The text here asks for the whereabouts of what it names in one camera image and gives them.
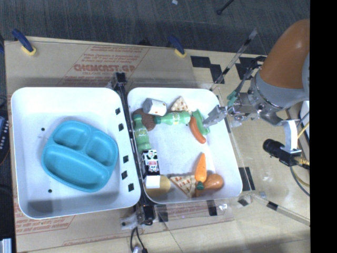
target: toy pizza slice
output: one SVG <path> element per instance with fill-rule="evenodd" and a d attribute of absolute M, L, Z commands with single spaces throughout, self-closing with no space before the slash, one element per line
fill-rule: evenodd
<path fill-rule="evenodd" d="M 194 175 L 189 176 L 173 176 L 170 180 L 181 189 L 189 198 L 195 193 L 195 178 Z"/>
<path fill-rule="evenodd" d="M 183 99 L 183 97 L 179 97 L 172 105 L 171 107 L 171 111 L 177 111 L 177 112 L 181 112 L 181 111 L 186 111 L 189 112 L 190 114 L 192 114 L 192 111 L 189 109 L 189 107 L 187 106 L 187 103 L 185 102 L 185 100 Z"/>

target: orange carrot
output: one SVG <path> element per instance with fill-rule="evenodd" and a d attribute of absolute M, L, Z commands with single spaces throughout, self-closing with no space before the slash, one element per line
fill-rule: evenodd
<path fill-rule="evenodd" d="M 196 165 L 195 170 L 195 180 L 197 181 L 197 189 L 204 189 L 203 182 L 206 181 L 207 178 L 207 168 L 206 168 L 206 156 L 204 153 L 201 154 L 198 164 Z"/>

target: toy bottle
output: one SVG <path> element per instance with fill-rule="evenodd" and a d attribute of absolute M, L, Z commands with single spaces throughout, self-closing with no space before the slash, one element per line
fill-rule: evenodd
<path fill-rule="evenodd" d="M 169 124 L 169 125 L 176 125 L 176 124 L 187 124 L 190 122 L 191 116 L 188 112 L 170 112 L 164 115 L 163 117 L 156 116 L 153 120 L 156 124 Z"/>
<path fill-rule="evenodd" d="M 143 150 L 151 149 L 146 127 L 142 123 L 142 116 L 140 114 L 135 114 L 133 116 L 133 121 L 135 122 L 134 133 L 138 153 L 142 153 Z"/>

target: metal bracket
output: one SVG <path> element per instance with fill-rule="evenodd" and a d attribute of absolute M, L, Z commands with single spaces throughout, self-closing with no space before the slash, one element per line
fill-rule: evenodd
<path fill-rule="evenodd" d="M 11 253 L 12 252 L 11 238 L 0 240 L 0 252 L 1 253 Z"/>
<path fill-rule="evenodd" d="M 135 140 L 133 139 L 132 121 L 130 118 L 130 112 L 128 110 L 127 96 L 125 92 L 126 84 L 127 84 L 127 80 L 125 77 L 125 73 L 116 72 L 115 76 L 111 80 L 111 83 L 108 84 L 107 87 L 116 91 L 121 97 L 122 106 L 123 106 L 124 114 L 125 114 L 125 121 L 126 121 L 126 125 L 129 131 L 130 142 L 131 142 L 131 145 L 133 146 L 133 156 L 135 159 L 135 165 L 137 169 L 139 183 L 141 186 L 141 198 L 135 206 L 135 212 L 129 217 L 120 219 L 122 228 L 130 228 L 132 226 L 134 228 L 138 224 L 152 223 L 156 216 L 155 216 L 152 201 L 150 201 L 146 197 L 142 175 L 141 175 L 141 170 L 140 170 L 140 165 L 139 165 L 138 154 L 136 152 L 136 149 L 134 148 Z"/>
<path fill-rule="evenodd" d="M 302 150 L 297 149 L 298 138 L 296 120 L 283 120 L 281 124 L 285 133 L 285 147 L 281 147 L 281 149 L 288 153 L 301 152 Z"/>
<path fill-rule="evenodd" d="M 220 107 L 219 105 L 217 105 L 209 113 L 209 117 L 207 117 L 202 122 L 202 124 L 205 128 L 208 128 L 210 125 L 217 124 L 221 120 L 225 119 L 226 115 L 227 115 L 226 107 Z"/>

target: blue divided plate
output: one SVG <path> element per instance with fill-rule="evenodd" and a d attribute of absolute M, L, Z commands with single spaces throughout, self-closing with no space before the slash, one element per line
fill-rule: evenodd
<path fill-rule="evenodd" d="M 114 139 L 78 121 L 61 123 L 42 152 L 42 167 L 57 181 L 85 192 L 95 192 L 109 181 L 118 157 Z"/>

